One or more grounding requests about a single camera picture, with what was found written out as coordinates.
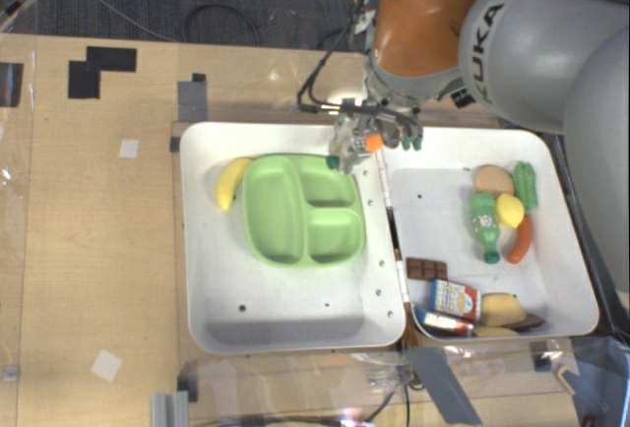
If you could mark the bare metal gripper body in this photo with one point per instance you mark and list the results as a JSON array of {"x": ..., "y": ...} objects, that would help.
[{"x": 381, "y": 112}]

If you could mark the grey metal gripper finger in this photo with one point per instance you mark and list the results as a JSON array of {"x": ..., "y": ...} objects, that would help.
[
  {"x": 355, "y": 154},
  {"x": 343, "y": 135}
]

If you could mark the orange carrot with green top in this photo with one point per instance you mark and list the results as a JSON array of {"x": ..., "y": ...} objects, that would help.
[{"x": 374, "y": 142}]

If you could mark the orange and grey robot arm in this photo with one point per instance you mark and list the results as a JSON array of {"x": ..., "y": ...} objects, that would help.
[{"x": 522, "y": 51}]

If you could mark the green divided plate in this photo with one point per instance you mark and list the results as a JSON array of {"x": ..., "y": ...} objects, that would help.
[{"x": 273, "y": 213}]

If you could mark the white plastic tray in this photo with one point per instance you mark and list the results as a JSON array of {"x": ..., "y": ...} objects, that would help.
[
  {"x": 438, "y": 218},
  {"x": 275, "y": 307}
]

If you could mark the yellow banana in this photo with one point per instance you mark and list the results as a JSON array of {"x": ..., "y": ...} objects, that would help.
[{"x": 230, "y": 181}]

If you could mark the tan egg-shaped bread roll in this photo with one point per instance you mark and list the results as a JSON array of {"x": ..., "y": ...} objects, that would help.
[{"x": 492, "y": 179}]

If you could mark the brown chocolate bar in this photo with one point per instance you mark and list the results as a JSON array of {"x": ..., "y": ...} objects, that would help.
[{"x": 425, "y": 268}]

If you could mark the green bottle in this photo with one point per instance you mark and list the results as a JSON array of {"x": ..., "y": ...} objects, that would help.
[{"x": 485, "y": 223}]

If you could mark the green vegetable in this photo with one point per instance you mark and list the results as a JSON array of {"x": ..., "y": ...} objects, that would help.
[{"x": 525, "y": 184}]

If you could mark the yellow lemon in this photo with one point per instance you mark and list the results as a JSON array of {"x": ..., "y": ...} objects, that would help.
[{"x": 510, "y": 209}]

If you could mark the white and red carton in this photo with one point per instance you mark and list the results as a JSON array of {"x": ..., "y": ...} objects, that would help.
[{"x": 453, "y": 299}]

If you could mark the orange sausage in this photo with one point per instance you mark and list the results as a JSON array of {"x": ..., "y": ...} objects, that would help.
[{"x": 522, "y": 240}]

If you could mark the blue and red packet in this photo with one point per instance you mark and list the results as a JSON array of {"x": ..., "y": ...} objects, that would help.
[{"x": 443, "y": 323}]

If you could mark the tan flat bread slice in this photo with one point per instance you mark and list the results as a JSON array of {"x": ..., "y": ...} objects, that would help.
[{"x": 494, "y": 331}]

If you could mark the brown flat biscuit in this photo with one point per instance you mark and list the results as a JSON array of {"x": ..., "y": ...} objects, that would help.
[{"x": 531, "y": 322}]

